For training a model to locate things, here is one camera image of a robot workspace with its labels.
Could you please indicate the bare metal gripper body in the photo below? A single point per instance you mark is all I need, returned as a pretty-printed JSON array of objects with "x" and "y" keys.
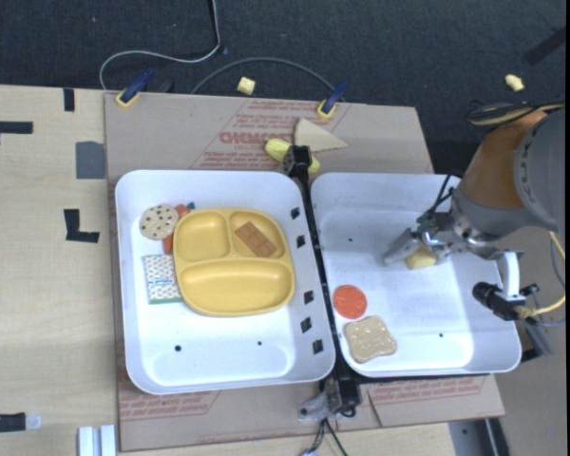
[{"x": 449, "y": 235}]

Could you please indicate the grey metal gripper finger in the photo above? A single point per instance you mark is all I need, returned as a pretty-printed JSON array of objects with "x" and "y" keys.
[
  {"x": 401, "y": 250},
  {"x": 444, "y": 251}
]

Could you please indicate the yellow cheese block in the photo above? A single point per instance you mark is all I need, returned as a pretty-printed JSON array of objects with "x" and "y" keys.
[{"x": 420, "y": 258}]

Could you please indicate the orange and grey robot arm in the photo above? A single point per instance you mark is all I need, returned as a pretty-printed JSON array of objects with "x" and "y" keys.
[{"x": 499, "y": 178}]

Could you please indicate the white plastic tray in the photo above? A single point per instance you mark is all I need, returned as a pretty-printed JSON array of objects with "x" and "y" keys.
[
  {"x": 218, "y": 349},
  {"x": 423, "y": 311}
]

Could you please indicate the orange round slice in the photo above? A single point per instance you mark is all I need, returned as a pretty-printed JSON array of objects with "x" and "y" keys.
[{"x": 349, "y": 301}]

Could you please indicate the beige bread slice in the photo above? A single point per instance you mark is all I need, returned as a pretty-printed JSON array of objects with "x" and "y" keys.
[{"x": 369, "y": 339}]

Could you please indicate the beige triangular sandwich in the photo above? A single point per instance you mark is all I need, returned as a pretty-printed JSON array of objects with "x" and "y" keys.
[{"x": 316, "y": 137}]

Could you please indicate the yellow corn cob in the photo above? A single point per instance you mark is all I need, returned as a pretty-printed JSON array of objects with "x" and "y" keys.
[{"x": 276, "y": 148}]

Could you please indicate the small yellow block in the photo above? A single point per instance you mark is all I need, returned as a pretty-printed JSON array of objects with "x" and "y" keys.
[
  {"x": 514, "y": 82},
  {"x": 246, "y": 85}
]

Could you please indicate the yellow divided plate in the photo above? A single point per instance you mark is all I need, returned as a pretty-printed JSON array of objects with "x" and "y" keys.
[{"x": 233, "y": 283}]

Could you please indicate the orange carrot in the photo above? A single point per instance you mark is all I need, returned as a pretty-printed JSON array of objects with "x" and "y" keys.
[{"x": 168, "y": 244}]

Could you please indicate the white patterned packet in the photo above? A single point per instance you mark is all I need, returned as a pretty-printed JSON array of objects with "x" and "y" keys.
[{"x": 160, "y": 278}]

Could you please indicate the beige chocolate chip cookie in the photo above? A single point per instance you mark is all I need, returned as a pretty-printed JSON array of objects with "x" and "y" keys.
[{"x": 157, "y": 222}]

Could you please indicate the brown cardboard board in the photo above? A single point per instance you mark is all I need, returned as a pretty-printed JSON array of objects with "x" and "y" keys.
[{"x": 171, "y": 126}]

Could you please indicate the black cylinder on white bracket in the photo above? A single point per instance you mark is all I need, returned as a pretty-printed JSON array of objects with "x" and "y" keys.
[{"x": 496, "y": 297}]

